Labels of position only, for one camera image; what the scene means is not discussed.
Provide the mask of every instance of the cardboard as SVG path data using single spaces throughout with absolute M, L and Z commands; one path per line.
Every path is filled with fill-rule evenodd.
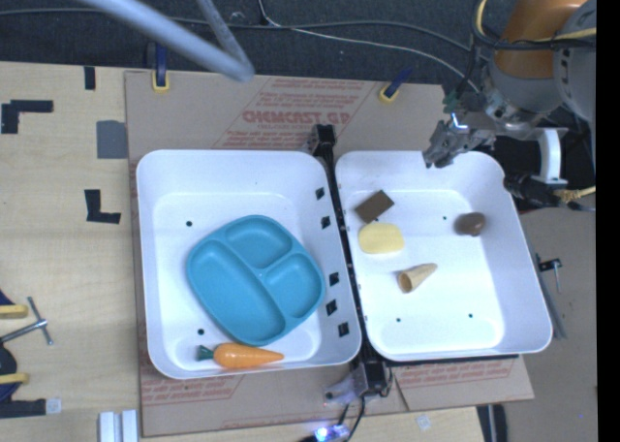
M 385 84 L 283 77 L 255 77 L 240 84 L 214 74 L 170 73 L 170 90 L 156 93 L 150 72 L 126 72 L 143 436 L 335 420 L 344 406 L 326 403 L 324 391 L 345 378 L 349 367 L 191 381 L 159 373 L 146 349 L 135 185 L 140 158 L 156 149 L 309 150 L 312 127 L 319 123 L 334 125 L 336 158 L 351 150 L 425 149 L 442 119 L 441 87 L 403 84 L 398 98 L 385 104 L 378 98 Z M 392 371 L 390 394 L 370 400 L 368 415 L 533 396 L 520 357 L 399 366 Z M 349 411 L 352 417 L 356 413 Z

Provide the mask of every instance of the toy carrot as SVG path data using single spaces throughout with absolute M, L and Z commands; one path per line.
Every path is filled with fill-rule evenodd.
M 225 368 L 251 368 L 284 359 L 284 355 L 249 345 L 226 342 L 215 349 L 199 347 L 198 360 L 213 360 Z

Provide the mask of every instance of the blue divided dish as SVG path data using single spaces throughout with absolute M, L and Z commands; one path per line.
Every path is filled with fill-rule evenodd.
M 260 215 L 239 218 L 201 240 L 187 259 L 187 277 L 222 330 L 257 347 L 306 320 L 326 291 L 303 246 Z

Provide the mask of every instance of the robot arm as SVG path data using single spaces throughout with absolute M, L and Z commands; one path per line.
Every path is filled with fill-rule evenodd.
M 481 68 L 479 89 L 466 91 L 461 84 L 447 96 L 449 117 L 423 152 L 426 166 L 445 167 L 458 154 L 506 136 L 539 141 L 540 179 L 560 184 L 558 131 L 538 125 L 563 103 L 595 120 L 596 0 L 518 0 L 499 40 L 482 28 L 486 1 L 476 3 L 472 31 L 492 57 Z

